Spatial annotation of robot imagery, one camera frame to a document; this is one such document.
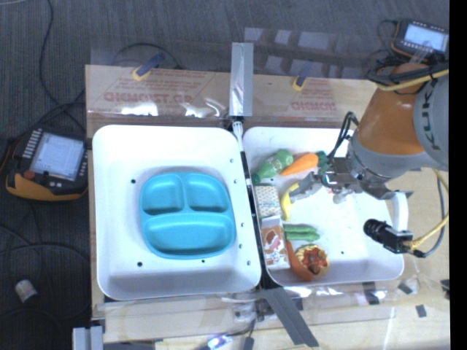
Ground white plastic tray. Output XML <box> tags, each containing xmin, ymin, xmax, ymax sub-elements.
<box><xmin>242</xmin><ymin>125</ymin><xmax>405</xmax><ymax>287</ymax></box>
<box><xmin>91</xmin><ymin>124</ymin><xmax>263</xmax><ymax>301</ymax></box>

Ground blue divided plate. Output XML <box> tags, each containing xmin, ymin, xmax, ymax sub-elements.
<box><xmin>138</xmin><ymin>172</ymin><xmax>236</xmax><ymax>260</ymax></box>

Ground black cylinder on white bracket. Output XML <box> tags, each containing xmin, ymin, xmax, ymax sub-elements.
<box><xmin>363</xmin><ymin>190</ymin><xmax>415</xmax><ymax>254</ymax></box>

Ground brown cardboard board red print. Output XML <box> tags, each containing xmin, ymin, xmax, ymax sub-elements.
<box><xmin>84</xmin><ymin>63</ymin><xmax>450</xmax><ymax>344</ymax></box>

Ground small patterned white carton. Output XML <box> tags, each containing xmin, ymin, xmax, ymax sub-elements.
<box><xmin>254</xmin><ymin>184</ymin><xmax>282</xmax><ymax>219</ymax></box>

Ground yellow banana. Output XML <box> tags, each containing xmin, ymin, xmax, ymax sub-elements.
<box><xmin>279</xmin><ymin>181</ymin><xmax>302</xmax><ymax>222</ymax></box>

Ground green pea pod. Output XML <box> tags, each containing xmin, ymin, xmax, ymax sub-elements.
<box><xmin>283</xmin><ymin>223</ymin><xmax>317</xmax><ymax>233</ymax></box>
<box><xmin>284</xmin><ymin>231</ymin><xmax>321</xmax><ymax>242</ymax></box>

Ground green bottle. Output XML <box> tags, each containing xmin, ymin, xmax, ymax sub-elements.
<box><xmin>250</xmin><ymin>149</ymin><xmax>295</xmax><ymax>186</ymax></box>

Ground white carton with red print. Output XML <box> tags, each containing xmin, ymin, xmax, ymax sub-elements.
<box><xmin>260</xmin><ymin>215</ymin><xmax>291</xmax><ymax>271</ymax></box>

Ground small grey cylinder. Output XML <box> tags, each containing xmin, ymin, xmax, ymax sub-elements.
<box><xmin>14</xmin><ymin>279</ymin><xmax>39</xmax><ymax>303</ymax></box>

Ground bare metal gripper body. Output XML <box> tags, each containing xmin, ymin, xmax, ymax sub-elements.
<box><xmin>321</xmin><ymin>156</ymin><xmax>366</xmax><ymax>197</ymax></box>

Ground pizza slice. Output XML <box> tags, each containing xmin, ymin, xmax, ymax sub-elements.
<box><xmin>285</xmin><ymin>239</ymin><xmax>330</xmax><ymax>282</ymax></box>

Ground orange carrot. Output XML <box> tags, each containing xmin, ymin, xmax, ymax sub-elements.
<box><xmin>280</xmin><ymin>150</ymin><xmax>329</xmax><ymax>177</ymax></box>

